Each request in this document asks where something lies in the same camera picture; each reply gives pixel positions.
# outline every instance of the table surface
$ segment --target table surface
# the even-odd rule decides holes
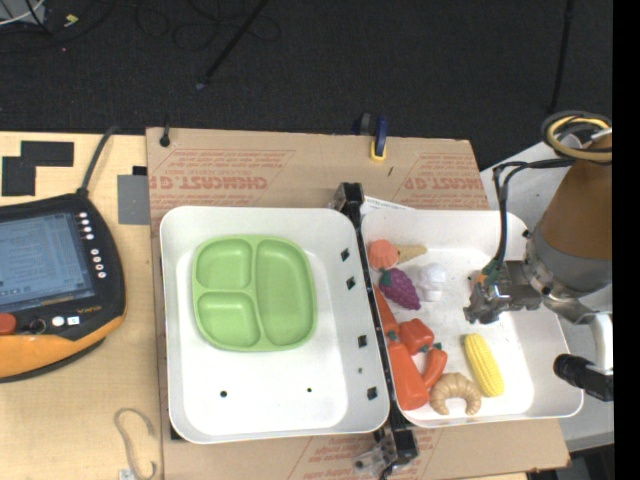
[[[2,134],[3,156],[19,156],[21,140],[43,134]],[[46,134],[46,140],[73,141],[73,168],[39,167],[37,198],[75,191],[100,135]],[[142,136],[114,136],[107,143],[89,186],[90,198],[105,218],[121,254],[127,280],[125,323],[81,361],[28,382],[0,384],[0,463],[3,479],[115,479],[132,460],[140,473],[162,478],[162,443],[153,303],[150,228],[118,220],[117,179],[147,164]],[[0,198],[16,204],[33,197]],[[134,412],[122,423],[133,443],[132,455],[114,423],[123,408],[148,418],[153,431]],[[524,473],[484,477],[524,480]]]

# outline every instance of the yellow connector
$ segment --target yellow connector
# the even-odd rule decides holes
[[[488,397],[504,393],[502,374],[485,339],[477,333],[467,334],[464,351],[482,393]]]

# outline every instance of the toy carrot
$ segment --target toy carrot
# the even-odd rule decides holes
[[[424,385],[407,347],[398,341],[390,341],[387,350],[398,405],[405,411],[422,407],[429,401],[429,390]]]
[[[400,341],[407,346],[411,355],[426,352],[435,340],[433,331],[419,318],[402,322],[398,336]]]
[[[434,345],[427,353],[427,369],[422,374],[422,380],[427,389],[431,389],[440,379],[449,359],[448,354],[439,345],[439,343]]]
[[[382,295],[382,292],[375,285],[373,286],[373,293],[376,296],[376,303],[378,304],[378,312],[380,313],[380,321],[382,322],[382,330],[384,332],[384,335],[396,341],[398,339],[400,326],[398,325],[396,318],[391,312],[389,303],[387,302],[387,299],[384,298],[384,295]]]

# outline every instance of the white cable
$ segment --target white cable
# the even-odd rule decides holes
[[[37,11],[42,6],[42,4],[45,3],[45,1],[46,0],[38,0],[38,2],[33,6],[34,12]],[[26,18],[28,16],[31,16],[31,11],[27,11],[24,14],[21,14],[20,16],[14,16],[13,18],[10,18],[8,20],[0,21],[0,26],[8,25],[9,23],[20,21],[21,19]]]

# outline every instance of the emergency stop button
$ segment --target emergency stop button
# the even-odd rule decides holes
[[[8,336],[16,331],[16,317],[11,313],[0,313],[0,336]]]

